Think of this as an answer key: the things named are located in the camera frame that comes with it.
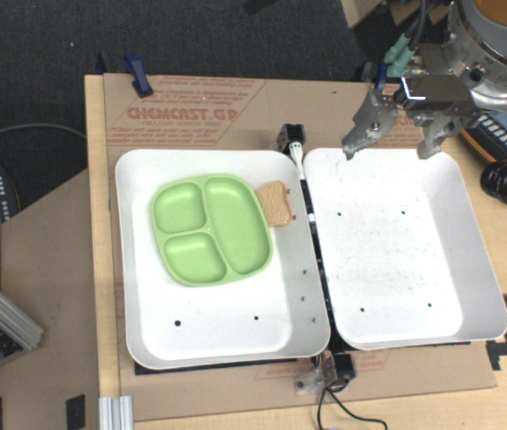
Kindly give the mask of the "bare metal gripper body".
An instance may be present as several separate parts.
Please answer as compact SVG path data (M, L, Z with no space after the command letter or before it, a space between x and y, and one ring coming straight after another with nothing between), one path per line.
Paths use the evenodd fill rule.
M488 46L422 43L401 77L400 102L448 116L507 113L507 57Z

